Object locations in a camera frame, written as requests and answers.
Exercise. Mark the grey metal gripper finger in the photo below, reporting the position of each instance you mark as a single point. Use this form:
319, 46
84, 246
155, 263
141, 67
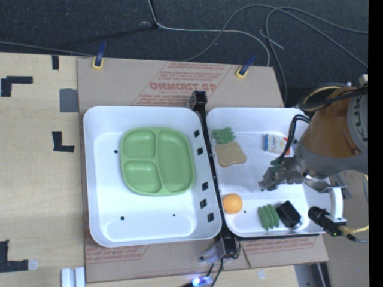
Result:
265, 186
269, 172

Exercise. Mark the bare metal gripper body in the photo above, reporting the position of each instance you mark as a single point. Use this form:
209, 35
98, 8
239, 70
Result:
289, 172

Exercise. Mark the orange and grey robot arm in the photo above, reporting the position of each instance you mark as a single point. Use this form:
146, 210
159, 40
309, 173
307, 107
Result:
329, 130

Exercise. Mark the white plastic tray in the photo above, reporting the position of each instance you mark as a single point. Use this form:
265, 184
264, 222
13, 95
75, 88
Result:
257, 175
149, 220

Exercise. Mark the white and blue carton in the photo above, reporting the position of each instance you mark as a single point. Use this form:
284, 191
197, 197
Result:
273, 143

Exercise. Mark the green pea pods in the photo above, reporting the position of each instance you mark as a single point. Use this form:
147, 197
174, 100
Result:
223, 135
268, 217

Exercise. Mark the black box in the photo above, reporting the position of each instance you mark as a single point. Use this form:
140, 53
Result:
288, 214

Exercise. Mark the orange fruit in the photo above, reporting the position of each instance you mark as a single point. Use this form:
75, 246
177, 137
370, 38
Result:
232, 203

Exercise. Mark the brown toast slice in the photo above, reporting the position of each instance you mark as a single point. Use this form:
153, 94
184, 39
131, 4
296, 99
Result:
229, 155

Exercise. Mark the thin black rod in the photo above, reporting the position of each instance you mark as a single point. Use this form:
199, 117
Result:
211, 160

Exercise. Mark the green divided plate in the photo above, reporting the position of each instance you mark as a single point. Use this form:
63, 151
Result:
173, 160

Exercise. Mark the brown cardboard board red print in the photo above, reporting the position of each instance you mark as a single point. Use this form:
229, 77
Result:
125, 82

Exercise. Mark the black cylinder on white bracket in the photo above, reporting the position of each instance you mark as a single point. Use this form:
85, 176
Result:
323, 218

